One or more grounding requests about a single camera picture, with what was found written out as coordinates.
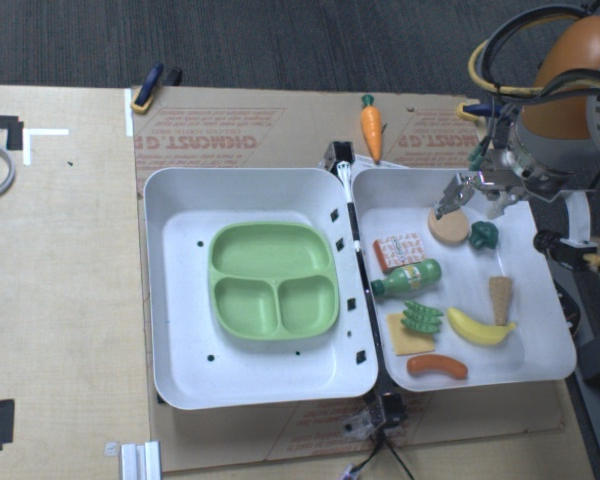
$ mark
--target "white tray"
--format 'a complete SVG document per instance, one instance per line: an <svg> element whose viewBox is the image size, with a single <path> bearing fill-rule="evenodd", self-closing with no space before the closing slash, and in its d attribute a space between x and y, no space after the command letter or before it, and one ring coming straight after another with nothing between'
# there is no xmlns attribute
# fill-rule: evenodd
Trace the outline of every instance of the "white tray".
<svg viewBox="0 0 600 480"><path fill-rule="evenodd" d="M337 178L320 169L170 168L147 180L144 196L154 378L167 403L204 409L350 398L373 387L378 361ZM209 245L225 226L253 221L307 224L331 245L340 309L325 333L246 340L215 318Z"/></svg>
<svg viewBox="0 0 600 480"><path fill-rule="evenodd" d="M415 232L429 258L438 260L442 279L433 286L408 295L376 298L376 311L387 370L395 382L410 391L432 391L464 386L562 379L576 364L576 352L553 280L542 254L533 247L537 232L528 203L506 209L494 219L499 230L495 250L476 250L464 242L446 246L429 232L427 218L433 203L457 170L371 169L354 178L353 196L360 225L369 279L384 277L372 243L393 233ZM477 193L463 211L470 223L486 221L490 203ZM510 320L518 328L495 347L467 342L443 318L435 335L435 353L452 356L469 369L466 380L444 374L418 377L407 373L410 356L397 356L391 345L385 316L405 309L404 301L417 300L446 311L455 306L477 320L493 323L488 278L506 275L513 279Z"/></svg>

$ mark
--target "toy banana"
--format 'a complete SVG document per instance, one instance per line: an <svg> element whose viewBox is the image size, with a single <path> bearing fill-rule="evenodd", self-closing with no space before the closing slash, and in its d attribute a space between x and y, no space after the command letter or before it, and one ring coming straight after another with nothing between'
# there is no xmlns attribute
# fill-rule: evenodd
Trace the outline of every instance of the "toy banana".
<svg viewBox="0 0 600 480"><path fill-rule="evenodd" d="M447 309L447 319L454 331L478 345L497 345L517 327L515 322L509 322L507 325L486 325L453 307Z"/></svg>

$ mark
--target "bottle label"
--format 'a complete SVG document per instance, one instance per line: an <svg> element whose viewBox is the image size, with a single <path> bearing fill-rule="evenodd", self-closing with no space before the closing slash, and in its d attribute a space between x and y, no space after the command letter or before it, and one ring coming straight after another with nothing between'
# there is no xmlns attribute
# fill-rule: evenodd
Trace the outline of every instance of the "bottle label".
<svg viewBox="0 0 600 480"><path fill-rule="evenodd" d="M422 286L422 274L420 274L418 267L406 265L404 273L407 275L407 282L411 290L418 290Z"/></svg>

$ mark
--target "table surface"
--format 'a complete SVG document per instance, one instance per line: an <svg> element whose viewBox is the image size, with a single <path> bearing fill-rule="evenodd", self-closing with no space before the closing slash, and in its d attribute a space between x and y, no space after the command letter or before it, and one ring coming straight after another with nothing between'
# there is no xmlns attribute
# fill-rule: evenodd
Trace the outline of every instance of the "table surface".
<svg viewBox="0 0 600 480"><path fill-rule="evenodd" d="M0 479L115 479L107 443L151 439L133 139L123 89L0 86L34 135L0 197L0 400L16 404ZM415 478L593 478L569 394L563 427L398 450ZM367 453L169 478L336 479ZM406 478L384 449L365 479Z"/></svg>

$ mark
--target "carrot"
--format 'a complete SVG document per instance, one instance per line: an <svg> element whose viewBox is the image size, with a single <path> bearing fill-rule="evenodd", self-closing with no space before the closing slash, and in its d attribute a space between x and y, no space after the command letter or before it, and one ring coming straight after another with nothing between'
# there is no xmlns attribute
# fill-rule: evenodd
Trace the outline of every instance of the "carrot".
<svg viewBox="0 0 600 480"><path fill-rule="evenodd" d="M360 114L362 134L367 142L371 158L375 163L379 163L382 153L382 116L380 111L373 106L373 96L370 94L365 94L362 97L362 103L364 103L364 108Z"/></svg>
<svg viewBox="0 0 600 480"><path fill-rule="evenodd" d="M469 373L464 363L441 354L413 356L407 361L407 371L411 375L421 375L430 371L444 372L456 379L466 379Z"/></svg>

